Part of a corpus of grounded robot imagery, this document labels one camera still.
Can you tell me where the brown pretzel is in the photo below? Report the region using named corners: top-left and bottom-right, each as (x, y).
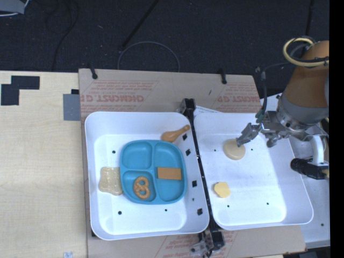
top-left (133, 176), bottom-right (151, 200)

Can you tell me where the orange rectangular cracker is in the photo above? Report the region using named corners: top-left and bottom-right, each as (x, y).
top-left (157, 167), bottom-right (182, 181)

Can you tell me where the thin black rod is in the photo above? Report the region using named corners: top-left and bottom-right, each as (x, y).
top-left (187, 108), bottom-right (218, 236)

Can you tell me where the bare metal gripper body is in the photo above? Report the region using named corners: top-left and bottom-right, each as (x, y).
top-left (258, 110), bottom-right (307, 141)

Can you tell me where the round beige biscuit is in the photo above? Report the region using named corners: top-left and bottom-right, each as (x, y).
top-left (223, 139), bottom-right (246, 161)

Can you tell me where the black cylinder on white bracket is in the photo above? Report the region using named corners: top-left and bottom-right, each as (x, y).
top-left (290, 134), bottom-right (329, 180)

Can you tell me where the white plastic tray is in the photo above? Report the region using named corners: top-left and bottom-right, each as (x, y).
top-left (192, 112), bottom-right (314, 231)
top-left (84, 111), bottom-right (210, 241)

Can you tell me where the brown cardboard board red print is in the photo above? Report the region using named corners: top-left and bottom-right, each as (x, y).
top-left (78, 68), bottom-right (307, 258)

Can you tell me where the beige bread slice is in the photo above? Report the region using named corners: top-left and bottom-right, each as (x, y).
top-left (98, 166), bottom-right (124, 196)

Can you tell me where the blue divided plate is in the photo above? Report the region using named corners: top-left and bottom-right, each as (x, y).
top-left (119, 140), bottom-right (188, 205)

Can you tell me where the tan chicken drumstick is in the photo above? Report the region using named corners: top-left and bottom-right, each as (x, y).
top-left (161, 124), bottom-right (191, 142)

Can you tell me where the yellow bitten cookie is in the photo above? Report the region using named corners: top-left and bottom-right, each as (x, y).
top-left (213, 182), bottom-right (231, 199)

